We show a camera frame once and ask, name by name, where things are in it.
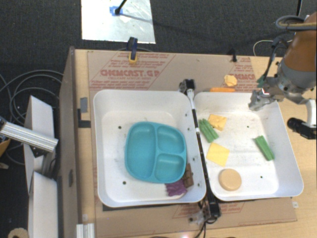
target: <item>blue plastic plate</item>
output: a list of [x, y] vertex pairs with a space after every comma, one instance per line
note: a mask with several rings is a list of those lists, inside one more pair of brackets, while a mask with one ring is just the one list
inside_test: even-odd
[[186, 167], [183, 134], [160, 123], [135, 123], [127, 135], [125, 167], [130, 175], [144, 181], [172, 183], [180, 180]]

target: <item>metal rod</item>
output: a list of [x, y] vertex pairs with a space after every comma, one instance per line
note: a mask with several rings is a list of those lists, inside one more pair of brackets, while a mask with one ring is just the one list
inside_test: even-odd
[[58, 140], [55, 138], [15, 125], [10, 122], [6, 122], [1, 127], [0, 134], [47, 152], [53, 152], [58, 143]]
[[119, 15], [120, 14], [120, 10], [124, 6], [125, 2], [127, 2], [127, 0], [123, 0], [122, 3], [120, 4], [120, 6], [117, 9], [114, 10], [115, 15]]
[[210, 181], [209, 181], [209, 177], [208, 177], [207, 166], [206, 166], [205, 156], [204, 156], [204, 151], [203, 151], [203, 146], [202, 146], [201, 138], [200, 138], [200, 131], [199, 131], [198, 119], [197, 119], [197, 115], [196, 115], [196, 108], [195, 108], [195, 104], [194, 104], [194, 91], [193, 91], [193, 89], [188, 89], [186, 92], [187, 92], [187, 97], [189, 98], [191, 106], [192, 106], [192, 113], [193, 113], [193, 118], [194, 118], [194, 123], [195, 123], [198, 147], [199, 147], [200, 157], [201, 157], [201, 161], [202, 161], [204, 177], [205, 177], [205, 181], [206, 181], [206, 190], [207, 190], [207, 199], [208, 199], [208, 203], [209, 203], [209, 210], [210, 210], [211, 216], [216, 219], [216, 218], [221, 216], [221, 212], [220, 212], [219, 204], [217, 203], [217, 201], [212, 193], [211, 186], [210, 186]]

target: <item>round cookie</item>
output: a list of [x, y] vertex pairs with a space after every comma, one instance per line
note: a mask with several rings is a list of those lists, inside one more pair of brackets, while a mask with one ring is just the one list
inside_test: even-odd
[[242, 183], [240, 174], [234, 169], [224, 169], [219, 174], [219, 183], [221, 187], [228, 191], [237, 190]]

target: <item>beige round bread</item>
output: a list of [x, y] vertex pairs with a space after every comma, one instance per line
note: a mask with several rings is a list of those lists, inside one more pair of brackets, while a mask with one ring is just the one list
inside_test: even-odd
[[29, 234], [23, 228], [16, 228], [9, 233], [8, 238], [29, 238]]
[[240, 174], [234, 169], [224, 169], [219, 174], [221, 187], [228, 191], [235, 191], [240, 188], [242, 180]]

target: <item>black rod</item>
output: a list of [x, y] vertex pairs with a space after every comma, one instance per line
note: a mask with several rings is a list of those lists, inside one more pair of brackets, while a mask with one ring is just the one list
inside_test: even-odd
[[297, 11], [296, 11], [296, 15], [297, 15], [297, 16], [299, 16], [299, 14], [301, 13], [302, 2], [303, 2], [303, 0], [298, 0], [298, 3], [297, 3]]
[[[197, 115], [196, 115], [196, 110], [192, 109], [192, 113], [193, 113], [195, 128], [197, 129], [197, 128], [199, 128], [199, 126], [198, 126], [198, 119], [197, 119]], [[205, 156], [204, 156], [204, 151], [203, 151], [203, 146], [202, 146], [202, 142], [201, 142], [201, 138], [200, 138], [200, 133], [196, 132], [196, 136], [197, 136], [198, 147], [199, 147], [200, 157], [201, 157], [203, 171], [204, 171], [204, 178], [206, 181], [207, 200], [208, 200], [208, 204], [209, 204], [210, 214], [211, 214], [211, 217], [213, 219], [217, 219], [218, 217], [221, 216], [220, 207], [219, 207], [219, 204], [217, 203], [217, 201], [212, 193], [212, 190], [211, 190], [206, 161], [205, 161]]]
[[127, 2], [127, 0], [123, 0], [122, 3], [120, 4], [120, 6], [117, 9], [114, 10], [115, 15], [119, 15], [120, 14], [120, 10], [124, 6], [125, 2]]

